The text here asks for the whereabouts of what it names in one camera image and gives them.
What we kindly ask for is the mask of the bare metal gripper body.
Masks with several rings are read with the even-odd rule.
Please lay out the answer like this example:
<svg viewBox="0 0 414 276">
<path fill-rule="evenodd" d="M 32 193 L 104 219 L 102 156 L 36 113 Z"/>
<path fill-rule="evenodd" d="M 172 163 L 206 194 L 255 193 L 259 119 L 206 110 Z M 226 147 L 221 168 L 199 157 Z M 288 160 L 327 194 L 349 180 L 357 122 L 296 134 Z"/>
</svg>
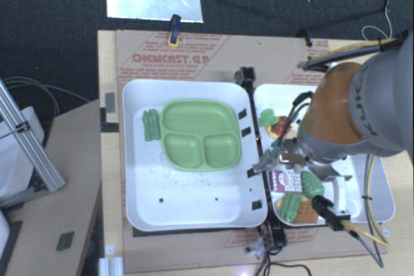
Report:
<svg viewBox="0 0 414 276">
<path fill-rule="evenodd" d="M 284 140 L 279 148 L 279 160 L 295 173 L 309 165 L 323 165 L 323 160 L 301 138 Z"/>
</svg>

